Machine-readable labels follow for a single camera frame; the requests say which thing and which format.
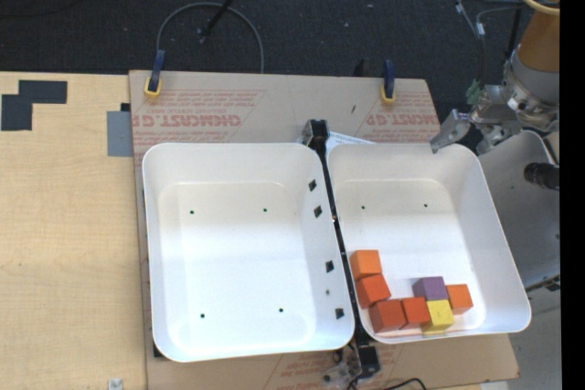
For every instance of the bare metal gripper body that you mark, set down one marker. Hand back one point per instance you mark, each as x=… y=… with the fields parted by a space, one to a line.
x=512 y=112

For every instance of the white paper label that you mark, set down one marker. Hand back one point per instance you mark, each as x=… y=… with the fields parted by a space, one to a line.
x=349 y=138

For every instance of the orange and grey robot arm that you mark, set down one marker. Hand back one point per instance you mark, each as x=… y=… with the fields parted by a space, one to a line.
x=541 y=36

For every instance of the white plastic tray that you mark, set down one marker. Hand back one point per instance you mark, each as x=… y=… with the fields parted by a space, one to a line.
x=237 y=260
x=411 y=237

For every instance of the yellow cube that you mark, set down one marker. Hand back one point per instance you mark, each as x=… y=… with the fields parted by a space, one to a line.
x=439 y=315

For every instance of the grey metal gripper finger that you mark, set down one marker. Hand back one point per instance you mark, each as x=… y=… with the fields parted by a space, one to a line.
x=491 y=141
x=450 y=130

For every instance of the thin black rod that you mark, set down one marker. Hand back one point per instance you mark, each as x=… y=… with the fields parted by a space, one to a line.
x=340 y=242

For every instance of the purple cube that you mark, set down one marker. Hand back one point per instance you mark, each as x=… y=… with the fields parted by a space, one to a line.
x=430 y=287

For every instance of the black cylinder on white bracket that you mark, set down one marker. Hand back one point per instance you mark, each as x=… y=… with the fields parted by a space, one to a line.
x=544 y=176

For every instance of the brown cardboard board, red print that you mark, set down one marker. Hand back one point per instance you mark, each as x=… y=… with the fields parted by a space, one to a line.
x=274 y=105

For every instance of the orange cube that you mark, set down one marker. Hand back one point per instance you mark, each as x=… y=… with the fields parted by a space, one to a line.
x=365 y=264
x=459 y=298
x=387 y=316
x=416 y=311
x=373 y=290

